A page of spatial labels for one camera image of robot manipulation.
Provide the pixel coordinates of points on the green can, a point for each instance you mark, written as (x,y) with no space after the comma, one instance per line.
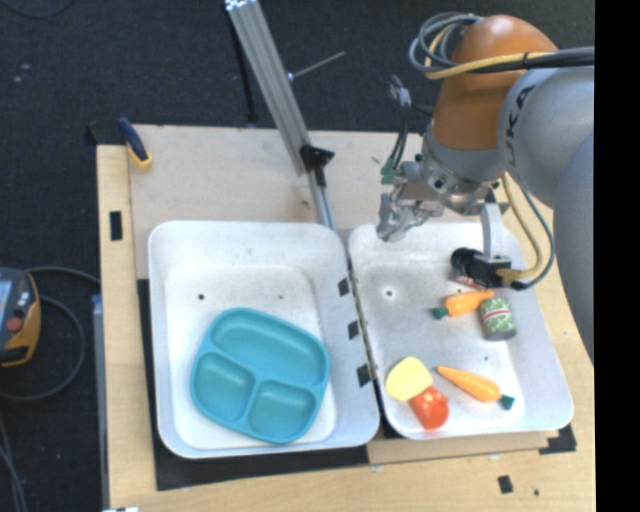
(497,320)

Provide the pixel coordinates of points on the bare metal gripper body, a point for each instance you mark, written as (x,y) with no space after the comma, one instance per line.
(440,187)

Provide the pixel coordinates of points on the pale wood board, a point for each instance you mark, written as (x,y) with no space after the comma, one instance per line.
(210,185)

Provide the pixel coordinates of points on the red toy pepper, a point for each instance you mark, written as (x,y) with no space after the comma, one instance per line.
(431,409)

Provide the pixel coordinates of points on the black cylinder on white bracket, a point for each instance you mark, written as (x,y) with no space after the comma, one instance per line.
(482,265)

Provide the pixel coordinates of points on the white plastic tray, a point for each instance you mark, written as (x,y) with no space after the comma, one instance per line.
(250,260)
(425,330)

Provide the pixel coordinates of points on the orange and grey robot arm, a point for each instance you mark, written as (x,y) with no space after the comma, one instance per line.
(475,100)

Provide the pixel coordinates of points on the yellow toy slice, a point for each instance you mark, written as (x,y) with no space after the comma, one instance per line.
(406,380)

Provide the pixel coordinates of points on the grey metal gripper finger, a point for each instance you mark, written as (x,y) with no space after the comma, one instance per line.
(412,220)
(387,222)

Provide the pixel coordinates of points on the blue divided plate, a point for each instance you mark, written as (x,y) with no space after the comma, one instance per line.
(260,375)

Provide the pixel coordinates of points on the orange carrot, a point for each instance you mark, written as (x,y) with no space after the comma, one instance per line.
(472,384)
(465,303)

